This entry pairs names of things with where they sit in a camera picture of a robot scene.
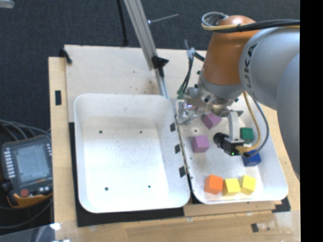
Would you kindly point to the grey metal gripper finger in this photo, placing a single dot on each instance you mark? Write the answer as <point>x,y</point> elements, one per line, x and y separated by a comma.
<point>194,116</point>
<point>182,113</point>

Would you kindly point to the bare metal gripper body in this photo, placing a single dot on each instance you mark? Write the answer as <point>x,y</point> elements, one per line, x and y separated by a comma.
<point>207,103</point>

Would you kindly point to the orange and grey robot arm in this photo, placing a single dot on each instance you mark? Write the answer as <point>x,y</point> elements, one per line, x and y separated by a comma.
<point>267,64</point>

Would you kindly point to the purple cube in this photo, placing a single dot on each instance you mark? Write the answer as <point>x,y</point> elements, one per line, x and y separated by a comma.
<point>200,144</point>
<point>211,120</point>

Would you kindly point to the green cube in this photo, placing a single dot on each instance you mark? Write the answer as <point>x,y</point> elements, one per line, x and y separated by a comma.
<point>246,133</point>

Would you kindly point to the white plastic tray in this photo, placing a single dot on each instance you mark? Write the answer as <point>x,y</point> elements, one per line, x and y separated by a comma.
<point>126,160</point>
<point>222,165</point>

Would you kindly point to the orange cube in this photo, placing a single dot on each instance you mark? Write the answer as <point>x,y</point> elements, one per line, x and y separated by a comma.
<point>213,184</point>

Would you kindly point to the blue cube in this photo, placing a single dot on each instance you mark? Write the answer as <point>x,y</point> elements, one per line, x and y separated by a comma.
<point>252,159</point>

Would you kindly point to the yellow cube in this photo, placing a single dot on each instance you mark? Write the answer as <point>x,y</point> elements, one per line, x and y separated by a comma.
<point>248,184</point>
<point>232,186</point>

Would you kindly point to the pale flat board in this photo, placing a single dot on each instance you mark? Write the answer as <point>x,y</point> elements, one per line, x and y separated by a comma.
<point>106,69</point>

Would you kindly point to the black cylinder on white bracket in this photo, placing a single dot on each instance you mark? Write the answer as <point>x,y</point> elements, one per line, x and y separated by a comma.
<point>230,144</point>

